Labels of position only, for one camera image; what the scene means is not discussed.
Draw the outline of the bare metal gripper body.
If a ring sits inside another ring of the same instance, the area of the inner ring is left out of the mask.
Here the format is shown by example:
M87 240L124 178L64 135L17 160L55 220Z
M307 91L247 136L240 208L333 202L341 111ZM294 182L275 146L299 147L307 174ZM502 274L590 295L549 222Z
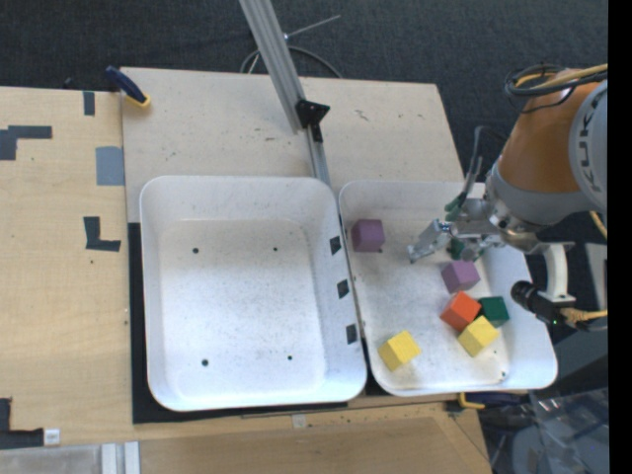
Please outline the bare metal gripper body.
M541 225L516 217L500 200L457 196L446 205L446 222L451 223L451 255L461 255L462 240L471 237L494 237L488 249L510 246L525 255L541 254L549 246L537 236Z

